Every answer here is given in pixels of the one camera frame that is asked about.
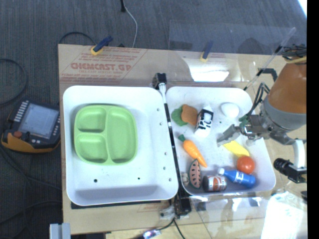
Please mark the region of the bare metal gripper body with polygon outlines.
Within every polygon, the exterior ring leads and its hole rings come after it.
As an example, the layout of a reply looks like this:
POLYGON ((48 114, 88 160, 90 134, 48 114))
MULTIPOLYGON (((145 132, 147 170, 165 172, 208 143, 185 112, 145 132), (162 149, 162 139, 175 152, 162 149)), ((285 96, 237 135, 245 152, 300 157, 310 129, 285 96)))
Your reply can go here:
POLYGON ((269 139, 274 133, 274 123, 267 115, 244 115, 240 119, 240 131, 249 140, 269 139))

